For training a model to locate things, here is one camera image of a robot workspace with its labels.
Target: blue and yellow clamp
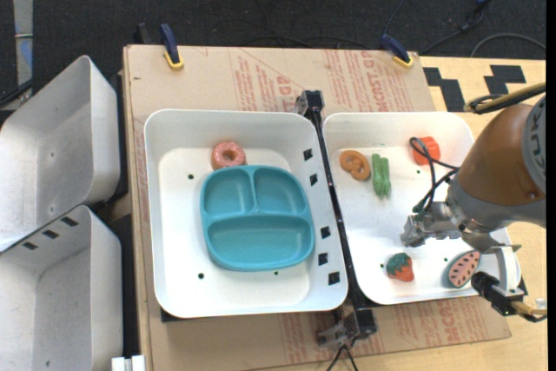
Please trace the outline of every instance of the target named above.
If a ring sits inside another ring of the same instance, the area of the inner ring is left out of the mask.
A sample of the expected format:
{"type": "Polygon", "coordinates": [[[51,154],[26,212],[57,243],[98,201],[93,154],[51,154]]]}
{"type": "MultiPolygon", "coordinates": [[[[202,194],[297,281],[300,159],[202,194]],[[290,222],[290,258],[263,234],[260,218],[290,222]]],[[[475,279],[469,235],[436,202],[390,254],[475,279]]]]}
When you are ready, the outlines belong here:
{"type": "Polygon", "coordinates": [[[160,26],[160,35],[166,47],[164,57],[172,70],[180,70],[183,68],[183,60],[177,50],[177,43],[175,41],[174,33],[167,23],[160,26]]]}
{"type": "Polygon", "coordinates": [[[381,47],[394,55],[394,60],[402,67],[408,69],[414,64],[413,58],[407,53],[401,43],[388,34],[383,34],[379,39],[381,47]]]}

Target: cardboard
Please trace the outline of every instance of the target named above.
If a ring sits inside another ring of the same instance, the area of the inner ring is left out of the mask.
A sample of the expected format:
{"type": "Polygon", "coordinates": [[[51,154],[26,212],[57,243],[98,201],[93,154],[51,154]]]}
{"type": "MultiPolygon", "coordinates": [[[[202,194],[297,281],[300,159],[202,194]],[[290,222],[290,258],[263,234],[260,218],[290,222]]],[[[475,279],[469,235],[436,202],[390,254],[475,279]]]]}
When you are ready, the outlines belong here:
{"type": "MultiPolygon", "coordinates": [[[[329,313],[162,321],[153,286],[142,128],[158,109],[291,111],[304,89],[322,91],[326,114],[433,110],[421,60],[416,56],[407,70],[385,51],[179,50],[185,62],[180,71],[166,64],[161,46],[132,45],[123,52],[139,335],[147,367],[239,371],[330,361],[335,351],[316,343],[316,333],[334,323],[329,313]]],[[[506,319],[479,297],[380,307],[374,314],[379,332],[356,342],[354,356],[510,336],[506,319]]]]}

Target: blue divided plate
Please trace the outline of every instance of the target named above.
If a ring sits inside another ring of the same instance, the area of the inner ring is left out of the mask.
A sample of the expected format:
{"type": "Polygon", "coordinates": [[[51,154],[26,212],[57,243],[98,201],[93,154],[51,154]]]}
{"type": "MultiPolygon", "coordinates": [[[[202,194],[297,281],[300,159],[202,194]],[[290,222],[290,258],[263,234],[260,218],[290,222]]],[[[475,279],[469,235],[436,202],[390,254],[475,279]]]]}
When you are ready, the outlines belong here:
{"type": "Polygon", "coordinates": [[[205,242],[220,266],[241,271],[289,268],[314,249],[314,226],[303,187],[284,169],[218,169],[202,185],[205,242]]]}

